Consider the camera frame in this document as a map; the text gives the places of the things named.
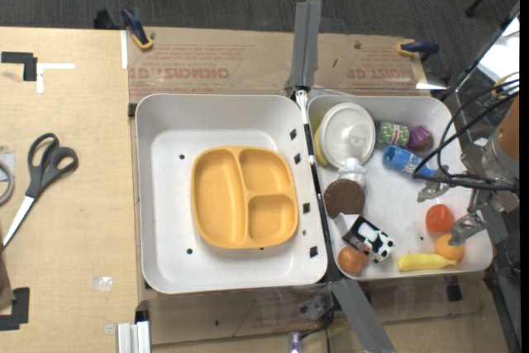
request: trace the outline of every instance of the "black cable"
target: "black cable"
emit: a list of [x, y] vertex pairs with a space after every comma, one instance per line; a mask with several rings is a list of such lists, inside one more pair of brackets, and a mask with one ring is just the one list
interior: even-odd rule
[[[467, 174], [465, 174], [465, 175], [463, 175], [463, 174], [454, 174], [454, 175], [452, 175], [452, 174], [449, 174], [441, 165], [441, 151], [442, 151], [442, 149], [444, 149], [453, 140], [458, 138], [461, 134], [463, 134], [465, 131], [467, 131], [469, 128], [471, 128], [473, 125], [475, 125], [475, 123], [478, 122], [480, 119], [482, 119], [483, 117], [485, 117], [486, 115], [491, 113], [492, 110], [496, 109], [497, 107], [501, 106], [505, 102], [508, 102], [512, 98], [516, 97], [518, 95], [518, 93], [514, 93], [514, 94], [511, 94], [509, 96], [506, 96], [504, 99], [500, 100], [499, 102], [491, 105], [490, 107], [487, 107], [475, 119], [473, 119], [471, 122], [469, 122], [467, 125], [465, 125], [463, 128], [461, 128], [453, 136], [451, 136], [448, 140], [445, 141], [446, 134], [450, 130], [450, 126], [454, 122], [455, 117], [465, 107], [467, 107], [471, 102], [473, 102], [475, 99], [483, 96], [486, 93], [491, 92], [493, 89], [501, 88], [501, 87], [506, 86], [506, 85], [512, 85], [512, 84], [514, 84], [514, 83], [516, 83], [518, 81], [519, 81], [519, 79], [516, 79], [516, 80], [510, 81], [510, 82], [507, 82], [507, 83], [500, 84], [500, 85], [495, 86], [493, 88], [489, 88], [489, 89], [483, 91], [482, 93], [477, 94], [476, 96], [471, 98], [467, 103], [465, 103], [463, 106], [461, 106], [458, 109], [458, 111], [455, 113], [455, 115], [450, 119], [448, 125], [446, 126], [446, 129], [445, 129], [445, 131], [443, 133], [443, 137], [441, 138], [441, 142], [440, 142], [439, 146], [434, 151], [432, 151], [426, 158], [424, 158], [421, 161], [421, 163], [413, 171], [412, 177], [414, 179], [425, 179], [426, 181], [432, 181], [432, 182], [441, 183], [441, 184], [449, 184], [451, 187], [461, 186], [461, 187], [476, 188], [476, 189], [508, 190], [508, 191], [516, 191], [516, 190], [518, 190], [519, 189], [518, 185], [510, 185], [510, 184], [509, 185], [504, 185], [504, 184], [497, 185], [497, 184], [483, 184], [483, 183], [478, 184], [478, 183], [472, 183], [472, 182], [468, 182], [468, 181], [460, 181], [460, 180], [457, 180], [456, 178], [459, 178], [459, 179], [478, 179], [480, 181], [487, 181], [487, 182], [490, 182], [490, 183], [495, 183], [496, 182], [496, 180], [494, 180], [494, 179], [487, 179], [487, 178], [484, 178], [484, 177], [480, 177], [478, 175], [467, 175]], [[425, 163], [428, 160], [430, 160], [434, 155], [437, 155], [437, 163], [440, 166], [441, 171], [443, 172], [443, 174], [446, 174], [449, 178], [447, 178], [447, 179], [432, 178], [432, 177], [427, 177], [427, 176], [424, 176], [424, 175], [417, 174], [419, 169], [422, 166], [424, 166]]]

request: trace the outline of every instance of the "brown lid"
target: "brown lid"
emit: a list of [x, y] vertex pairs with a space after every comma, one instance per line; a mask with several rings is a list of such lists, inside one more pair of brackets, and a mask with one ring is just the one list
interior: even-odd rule
[[338, 179], [329, 184], [323, 194], [327, 214], [335, 218], [339, 213], [358, 215], [365, 205], [362, 186], [352, 179]]

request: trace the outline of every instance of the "light wood surface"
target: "light wood surface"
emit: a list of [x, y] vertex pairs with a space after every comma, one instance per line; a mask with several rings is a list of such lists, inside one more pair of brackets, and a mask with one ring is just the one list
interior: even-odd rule
[[[0, 207], [1, 231], [24, 198], [26, 155], [39, 135], [54, 132], [62, 145], [77, 151], [80, 162], [48, 188], [4, 252], [12, 287], [29, 287], [31, 298], [29, 322], [18, 331], [0, 332], [0, 352], [114, 352], [115, 336], [105, 334], [104, 326], [133, 322], [138, 304], [128, 77], [120, 32], [0, 28], [0, 36], [2, 51], [32, 52], [40, 63], [75, 64], [45, 71], [43, 94], [35, 83], [22, 81], [22, 65], [0, 64], [0, 144], [16, 151], [15, 193]], [[112, 277], [110, 291], [92, 288], [100, 276]], [[490, 292], [483, 283], [475, 290], [477, 303], [457, 316], [393, 320], [398, 314], [391, 303], [382, 305], [380, 316], [397, 351], [507, 352]], [[328, 334], [332, 352], [362, 351], [343, 319]], [[287, 337], [278, 335], [153, 351], [265, 353], [286, 351], [286, 344]], [[325, 332], [304, 342], [303, 353], [325, 351]]]

